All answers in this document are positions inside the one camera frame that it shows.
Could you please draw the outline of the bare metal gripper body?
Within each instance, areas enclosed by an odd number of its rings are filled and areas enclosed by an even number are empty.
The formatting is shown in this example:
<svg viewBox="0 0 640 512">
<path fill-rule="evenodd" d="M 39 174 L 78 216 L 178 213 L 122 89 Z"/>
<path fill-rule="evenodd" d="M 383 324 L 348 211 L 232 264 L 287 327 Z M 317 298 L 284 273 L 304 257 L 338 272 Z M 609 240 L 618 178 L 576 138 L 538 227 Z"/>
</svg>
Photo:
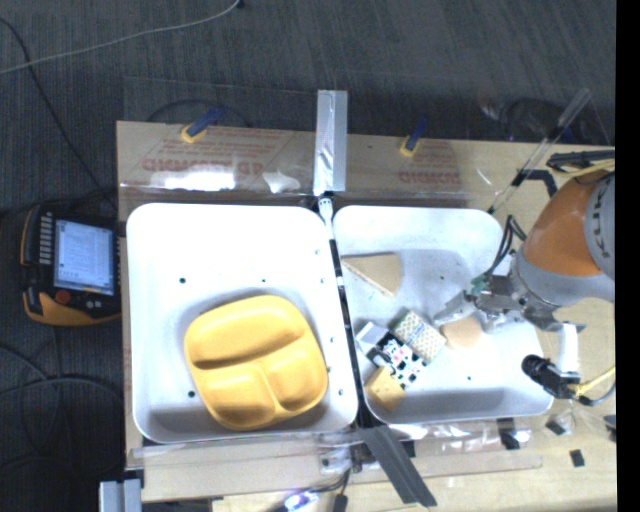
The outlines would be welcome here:
<svg viewBox="0 0 640 512">
<path fill-rule="evenodd" d="M 529 322 L 543 331 L 556 330 L 556 305 L 531 292 L 515 274 L 481 274 L 472 280 L 470 296 L 478 310 L 504 313 L 507 324 Z"/>
</svg>

